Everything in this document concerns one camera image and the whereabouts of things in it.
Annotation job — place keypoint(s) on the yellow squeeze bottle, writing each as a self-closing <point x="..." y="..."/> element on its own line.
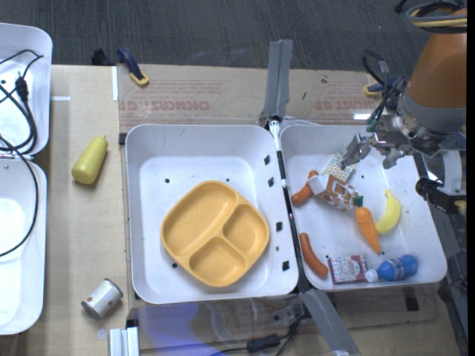
<point x="90" y="161"/>

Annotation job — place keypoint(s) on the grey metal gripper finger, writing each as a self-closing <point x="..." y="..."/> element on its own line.
<point x="393" y="156"/>
<point x="358" y="148"/>

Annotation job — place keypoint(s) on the blue plastic bottle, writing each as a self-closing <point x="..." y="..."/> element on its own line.
<point x="399" y="267"/>

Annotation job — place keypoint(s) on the small white can orange dots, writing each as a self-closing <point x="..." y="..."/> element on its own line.
<point x="102" y="299"/>

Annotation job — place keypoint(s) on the yellow divided plate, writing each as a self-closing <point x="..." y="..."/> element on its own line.
<point x="208" y="213"/>

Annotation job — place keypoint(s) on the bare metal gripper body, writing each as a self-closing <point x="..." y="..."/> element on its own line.
<point x="402" y="134"/>

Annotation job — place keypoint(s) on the gingerbread house carton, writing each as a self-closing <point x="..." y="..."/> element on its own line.
<point x="335" y="193"/>

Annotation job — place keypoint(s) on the pink carton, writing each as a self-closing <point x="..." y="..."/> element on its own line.
<point x="347" y="269"/>

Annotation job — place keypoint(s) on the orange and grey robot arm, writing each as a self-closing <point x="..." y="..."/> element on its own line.
<point x="438" y="69"/>

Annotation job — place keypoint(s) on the white plastic tray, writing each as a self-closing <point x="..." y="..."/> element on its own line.
<point x="341" y="232"/>
<point x="156" y="206"/>
<point x="22" y="124"/>
<point x="18" y="273"/>

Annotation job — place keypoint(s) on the black cylinder on white bracket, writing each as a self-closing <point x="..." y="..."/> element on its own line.
<point x="436" y="193"/>

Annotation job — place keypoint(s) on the brown cardboard board red print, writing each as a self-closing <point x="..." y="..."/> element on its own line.
<point x="222" y="98"/>

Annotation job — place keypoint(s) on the orange carrot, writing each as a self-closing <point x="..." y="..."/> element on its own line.
<point x="367" y="224"/>

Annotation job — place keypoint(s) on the yellow banana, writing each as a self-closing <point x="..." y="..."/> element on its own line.
<point x="391" y="213"/>

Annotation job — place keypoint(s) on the orange sausage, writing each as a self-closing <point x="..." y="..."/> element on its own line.
<point x="302" y="195"/>
<point x="311" y="254"/>

